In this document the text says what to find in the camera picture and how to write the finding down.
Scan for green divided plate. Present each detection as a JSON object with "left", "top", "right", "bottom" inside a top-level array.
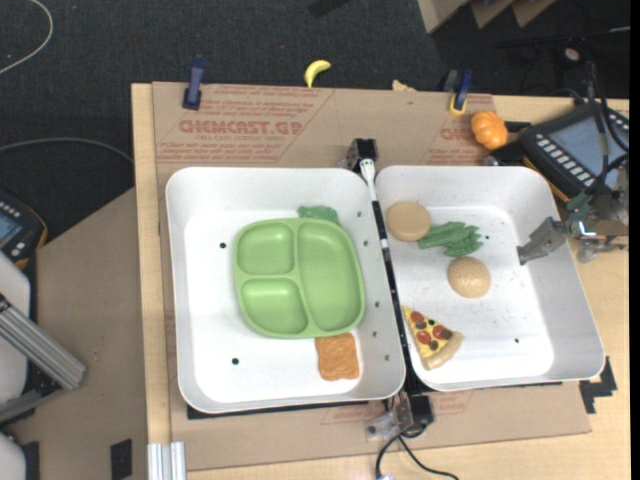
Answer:
[{"left": 232, "top": 217, "right": 367, "bottom": 340}]

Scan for yellow banana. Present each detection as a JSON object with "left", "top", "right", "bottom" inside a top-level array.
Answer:
[{"left": 304, "top": 59, "right": 333, "bottom": 89}]

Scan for orange pumpkin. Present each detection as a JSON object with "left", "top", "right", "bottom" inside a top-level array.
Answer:
[{"left": 469, "top": 110, "right": 510, "bottom": 152}]

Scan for thin black and white rod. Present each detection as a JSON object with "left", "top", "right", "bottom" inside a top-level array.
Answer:
[{"left": 359, "top": 159, "right": 417, "bottom": 395}]

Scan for black block with thin wires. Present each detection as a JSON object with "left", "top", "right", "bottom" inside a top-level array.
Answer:
[
  {"left": 364, "top": 392, "right": 436, "bottom": 443},
  {"left": 339, "top": 137, "right": 379, "bottom": 170}
]

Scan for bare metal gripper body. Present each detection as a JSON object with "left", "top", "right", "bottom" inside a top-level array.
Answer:
[{"left": 566, "top": 202, "right": 631, "bottom": 249}]

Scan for white plastic tray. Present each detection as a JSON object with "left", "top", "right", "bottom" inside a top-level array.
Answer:
[
  {"left": 164, "top": 166, "right": 407, "bottom": 415},
  {"left": 373, "top": 164, "right": 606, "bottom": 393}
]

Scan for green lettuce leaf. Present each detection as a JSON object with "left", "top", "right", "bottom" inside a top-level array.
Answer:
[{"left": 297, "top": 204, "right": 342, "bottom": 227}]

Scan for pizza slice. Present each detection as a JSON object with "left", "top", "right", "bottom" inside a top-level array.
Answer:
[{"left": 400, "top": 304, "right": 466, "bottom": 372}]

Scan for green pea pods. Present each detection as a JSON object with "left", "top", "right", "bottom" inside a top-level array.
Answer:
[{"left": 417, "top": 220, "right": 486, "bottom": 258}]

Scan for orange toast slice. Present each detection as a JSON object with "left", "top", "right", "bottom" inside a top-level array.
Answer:
[{"left": 314, "top": 331, "right": 362, "bottom": 383}]

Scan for beige bread roll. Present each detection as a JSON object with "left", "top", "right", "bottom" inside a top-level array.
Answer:
[{"left": 446, "top": 255, "right": 493, "bottom": 300}]

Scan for round beige biscuit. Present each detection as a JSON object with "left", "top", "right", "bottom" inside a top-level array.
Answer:
[{"left": 384, "top": 200, "right": 433, "bottom": 243}]

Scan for brown cardboard board red print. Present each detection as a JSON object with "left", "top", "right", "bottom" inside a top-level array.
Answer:
[{"left": 151, "top": 81, "right": 593, "bottom": 472}]

